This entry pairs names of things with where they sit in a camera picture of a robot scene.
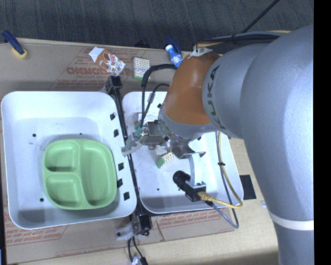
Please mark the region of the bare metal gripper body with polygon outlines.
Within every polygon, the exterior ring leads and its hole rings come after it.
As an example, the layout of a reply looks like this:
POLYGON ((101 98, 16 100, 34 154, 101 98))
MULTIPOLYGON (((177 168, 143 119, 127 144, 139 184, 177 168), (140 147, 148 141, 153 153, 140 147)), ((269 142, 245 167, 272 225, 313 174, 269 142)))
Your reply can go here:
POLYGON ((157 145, 166 146, 168 153, 176 158, 188 158, 195 151, 189 146, 190 140, 170 132, 160 120, 148 121, 142 127, 140 143, 155 150, 157 145))

